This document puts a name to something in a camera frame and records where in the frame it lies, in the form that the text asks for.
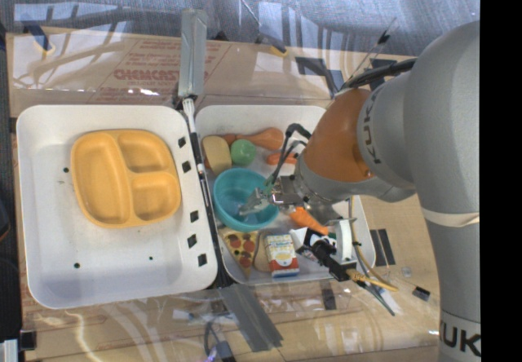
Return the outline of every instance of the green ball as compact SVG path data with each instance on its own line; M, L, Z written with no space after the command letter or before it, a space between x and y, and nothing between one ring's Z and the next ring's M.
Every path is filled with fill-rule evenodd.
M230 156L234 165L250 165L255 159L255 154L255 145L246 139L238 139L230 146Z

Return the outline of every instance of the teal bowl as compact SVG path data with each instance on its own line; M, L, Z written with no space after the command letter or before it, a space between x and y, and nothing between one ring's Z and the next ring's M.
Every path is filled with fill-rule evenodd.
M239 208L256 188L264 188L265 178L246 168L230 168L219 174L212 189L212 203L218 219L232 230L252 232L270 224L279 214L275 205L257 213L239 215Z

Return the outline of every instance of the white tray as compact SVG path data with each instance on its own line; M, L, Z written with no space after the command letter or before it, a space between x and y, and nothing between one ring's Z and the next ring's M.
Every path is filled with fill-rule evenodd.
M204 138L207 135L225 135L227 133L250 135L268 127L276 127L285 132L286 128L292 123L299 123L306 130L312 132L324 112L325 110L321 107L309 105L211 105L202 108L197 113L196 128L200 138ZM290 142L296 139L305 140L296 133L294 137L290 139ZM264 151L262 148L258 148L258 151L257 157L248 168L268 177L274 171L274 166L267 165L263 160L263 154L267 151ZM281 167L280 175L289 175L293 172L293 165L284 164ZM210 192L212 192L215 178L212 172L208 172L207 174ZM335 205L334 208L343 217L348 216L347 202L340 202ZM369 233L361 199L358 196L354 198L353 214L354 217L357 217L354 226L357 230L359 242L362 244L362 252L368 260L368 263L373 266L375 263L374 243ZM223 226L217 217L216 223L218 227ZM285 233L291 228L297 227L293 225L288 216L279 213L276 219L263 230ZM299 255L299 274L297 276L273 279L270 273L253 270L247 280L232 254L226 249L221 238L219 238L219 242L220 249L223 253L224 265L228 274L235 281L242 284L261 285L272 282L320 280L332 277L328 273L327 268L321 267L310 259Z
M152 131L168 145L182 204L159 223L96 226L81 212L71 173L64 172L71 147L89 131L134 128ZM28 284L43 306L180 294L204 289L215 279L209 221L181 114L161 106L38 105L20 114L16 133ZM180 147L182 138L186 143ZM187 173L184 162L191 166ZM198 218L192 222L194 212Z

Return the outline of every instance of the pizza slice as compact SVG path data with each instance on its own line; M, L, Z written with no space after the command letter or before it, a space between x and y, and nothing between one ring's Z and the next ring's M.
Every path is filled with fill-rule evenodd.
M220 235L228 251L248 279L257 249L258 232L236 232L226 227L220 231Z

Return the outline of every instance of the orange divided plate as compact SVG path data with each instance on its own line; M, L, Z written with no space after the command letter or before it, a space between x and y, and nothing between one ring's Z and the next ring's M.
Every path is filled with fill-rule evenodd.
M146 130L102 130L71 152L76 198L102 227L130 227L170 217L181 204L175 163L165 142Z

